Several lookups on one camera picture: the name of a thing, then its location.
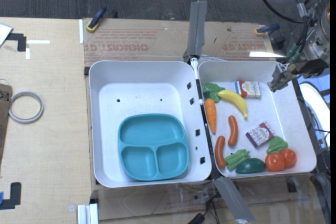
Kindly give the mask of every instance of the tape roll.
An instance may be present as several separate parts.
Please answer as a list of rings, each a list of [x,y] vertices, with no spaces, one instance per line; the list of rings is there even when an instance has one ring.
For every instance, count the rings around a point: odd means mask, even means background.
[[[29,118],[29,119],[21,119],[21,118],[15,116],[13,114],[13,112],[12,112],[12,105],[13,105],[13,103],[14,103],[14,101],[16,99],[18,99],[19,97],[22,97],[22,96],[33,97],[33,98],[35,98],[39,102],[39,104],[40,104],[40,110],[39,110],[39,112],[34,117]],[[9,115],[16,122],[19,122],[19,123],[32,123],[32,122],[37,121],[42,116],[43,109],[44,109],[43,101],[42,101],[41,97],[38,94],[36,94],[34,92],[29,92],[29,91],[18,92],[17,94],[13,95],[12,98],[11,98],[11,100],[10,100]]]

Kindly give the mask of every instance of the metal bracket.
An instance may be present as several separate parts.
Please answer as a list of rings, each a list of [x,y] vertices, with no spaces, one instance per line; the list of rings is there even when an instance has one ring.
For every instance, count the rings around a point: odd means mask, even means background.
[[[23,34],[10,33],[6,40],[17,40],[17,51],[26,51],[27,37]]]
[[[1,201],[0,210],[15,209],[16,205],[21,204],[21,183],[14,182],[10,186],[10,199]]]
[[[289,64],[282,65],[280,63],[276,65],[272,75],[273,80],[267,83],[272,92],[283,89],[288,85],[289,81],[296,78],[296,75],[294,75],[290,70],[292,66],[289,66]]]
[[[98,204],[78,205],[77,224],[99,224]]]
[[[185,62],[192,57],[199,58],[202,54],[202,47],[205,43],[204,28],[207,1],[197,1],[191,3],[189,36],[187,50],[183,56]]]

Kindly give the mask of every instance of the teal plate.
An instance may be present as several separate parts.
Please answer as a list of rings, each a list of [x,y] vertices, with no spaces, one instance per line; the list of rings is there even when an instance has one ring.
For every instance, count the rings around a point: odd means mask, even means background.
[[[124,171],[136,180],[177,177],[189,164],[184,127],[168,114],[126,118],[119,126],[118,149]]]

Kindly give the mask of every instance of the toy banana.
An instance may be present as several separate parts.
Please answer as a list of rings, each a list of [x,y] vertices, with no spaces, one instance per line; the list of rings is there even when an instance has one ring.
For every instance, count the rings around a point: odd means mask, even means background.
[[[230,90],[222,90],[218,93],[218,96],[224,100],[228,100],[230,102],[232,102],[233,104],[235,104],[238,109],[242,112],[242,114],[244,115],[244,118],[247,118],[247,106],[246,106],[246,102],[243,99],[243,97],[241,97],[238,93],[234,92],[234,91],[230,91]]]

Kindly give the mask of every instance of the cardboard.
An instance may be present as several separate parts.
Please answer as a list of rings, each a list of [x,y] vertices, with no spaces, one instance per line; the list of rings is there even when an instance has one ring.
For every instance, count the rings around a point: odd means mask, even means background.
[[[83,25],[90,19],[83,20]],[[85,67],[100,60],[182,60],[189,22],[102,19],[94,32],[83,30]],[[204,57],[256,60],[250,51],[273,52],[268,35],[255,36],[259,24],[205,23]]]
[[[5,146],[6,130],[9,117],[13,89],[12,86],[0,83],[0,170]]]

